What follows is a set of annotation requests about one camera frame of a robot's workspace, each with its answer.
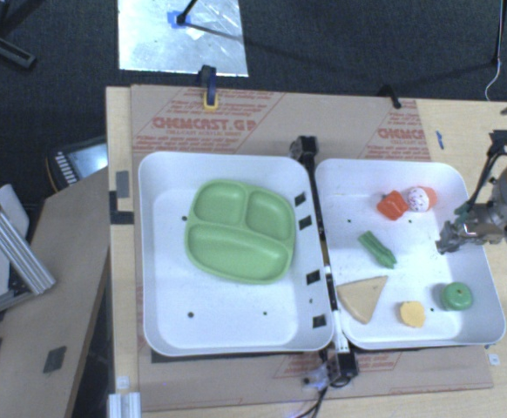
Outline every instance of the green round toy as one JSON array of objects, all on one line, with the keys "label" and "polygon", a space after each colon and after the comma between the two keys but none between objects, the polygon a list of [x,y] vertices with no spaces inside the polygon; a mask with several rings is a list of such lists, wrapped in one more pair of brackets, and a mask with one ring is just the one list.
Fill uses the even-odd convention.
[{"label": "green round toy", "polygon": [[449,283],[442,290],[442,302],[448,310],[466,310],[472,305],[472,292],[461,282]]}]

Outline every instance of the white cable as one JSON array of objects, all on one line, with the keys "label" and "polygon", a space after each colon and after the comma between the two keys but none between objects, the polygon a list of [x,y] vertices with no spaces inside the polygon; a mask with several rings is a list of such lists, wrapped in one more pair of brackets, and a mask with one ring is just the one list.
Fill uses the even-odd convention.
[{"label": "white cable", "polygon": [[486,86],[486,89],[484,91],[484,96],[486,97],[486,100],[490,101],[490,97],[488,96],[488,90],[490,87],[497,81],[497,78],[499,78],[499,73],[501,72],[501,39],[502,35],[504,33],[504,0],[501,0],[501,4],[499,5],[499,35],[497,36],[497,71],[496,76],[491,79],[490,83]]}]

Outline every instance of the blue mark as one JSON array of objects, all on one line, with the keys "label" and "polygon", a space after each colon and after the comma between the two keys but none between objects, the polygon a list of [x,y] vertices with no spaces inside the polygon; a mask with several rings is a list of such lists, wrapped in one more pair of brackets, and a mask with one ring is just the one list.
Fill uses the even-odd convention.
[{"label": "blue mark", "polygon": [[445,149],[445,147],[443,147],[443,136],[442,134],[439,132],[439,130],[436,130],[436,135],[437,135],[437,142],[439,143],[439,146],[440,148],[443,150]]},{"label": "blue mark", "polygon": [[189,15],[187,15],[186,21],[183,24],[178,24],[178,22],[176,22],[176,17],[179,16],[181,13],[182,11],[179,10],[171,10],[166,13],[166,19],[168,20],[168,23],[176,30],[185,28],[188,24],[192,22],[192,18]]}]

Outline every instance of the green plate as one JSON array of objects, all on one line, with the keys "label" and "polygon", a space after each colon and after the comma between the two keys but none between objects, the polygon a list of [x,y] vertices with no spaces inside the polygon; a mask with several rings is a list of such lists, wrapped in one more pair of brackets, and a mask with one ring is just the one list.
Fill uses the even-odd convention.
[{"label": "green plate", "polygon": [[195,194],[186,223],[186,254],[208,273],[245,283],[272,283],[290,267],[294,211],[274,192],[216,179]]}]

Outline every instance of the yellow clip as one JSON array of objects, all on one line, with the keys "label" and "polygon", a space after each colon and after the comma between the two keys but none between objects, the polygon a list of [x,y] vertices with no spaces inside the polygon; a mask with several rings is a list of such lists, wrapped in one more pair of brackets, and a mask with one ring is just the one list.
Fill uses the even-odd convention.
[{"label": "yellow clip", "polygon": [[209,111],[215,111],[219,108],[219,95],[215,94],[215,103],[213,105],[209,105],[207,103],[207,92],[203,93],[203,108]]}]

